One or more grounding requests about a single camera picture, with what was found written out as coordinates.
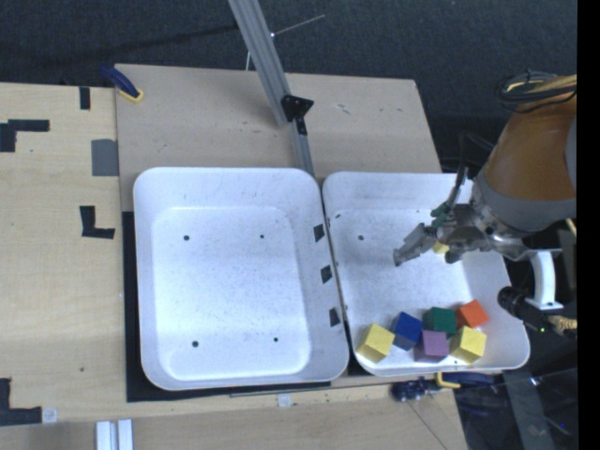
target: white plastic part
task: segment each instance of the white plastic part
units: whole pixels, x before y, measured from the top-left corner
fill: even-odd
[[[563,308],[554,300],[556,296],[556,271],[549,251],[538,251],[531,258],[535,290],[533,298],[526,300],[540,310]]]
[[[501,255],[469,252],[448,264],[442,254],[429,251],[394,265],[393,249],[417,224],[429,224],[431,209],[446,200],[455,179],[448,173],[339,172],[324,182],[323,202],[354,349],[369,325],[390,328],[401,311],[420,319],[431,307],[456,309],[476,298],[489,316],[478,328],[487,336],[484,355],[472,364],[451,355],[438,363],[416,362],[412,350],[396,346],[379,363],[357,354],[360,365],[374,375],[498,371],[519,368],[529,358],[523,323],[497,302],[500,289],[510,285]],[[459,203],[469,198],[471,184],[465,182]]]
[[[279,407],[291,407],[292,406],[292,394],[277,394],[277,405]]]
[[[342,312],[313,177],[155,168],[133,194],[151,382],[184,390],[325,382],[343,372],[348,344],[330,316]]]
[[[45,407],[41,413],[43,424],[55,424],[58,422],[58,409],[56,407]]]
[[[96,422],[96,450],[133,450],[131,420]]]

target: red cube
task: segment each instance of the red cube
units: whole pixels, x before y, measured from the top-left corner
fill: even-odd
[[[483,325],[485,322],[489,321],[489,316],[477,299],[460,307],[456,314],[457,328],[464,325],[475,328],[476,326]]]

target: blue cube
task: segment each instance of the blue cube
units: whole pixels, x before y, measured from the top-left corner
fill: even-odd
[[[403,311],[400,312],[392,325],[392,332],[396,335],[394,345],[402,350],[410,350],[419,341],[422,329],[423,323],[419,319]]]

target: black clamp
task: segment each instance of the black clamp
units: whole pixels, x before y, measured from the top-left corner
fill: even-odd
[[[285,95],[281,99],[281,107],[288,122],[292,120],[296,121],[297,130],[300,135],[307,135],[307,125],[304,122],[304,115],[307,114],[313,104],[313,100],[293,95]]]

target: green cube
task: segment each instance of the green cube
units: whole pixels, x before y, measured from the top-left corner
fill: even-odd
[[[454,310],[432,307],[423,315],[423,328],[445,332],[450,338],[457,332],[457,315]]]

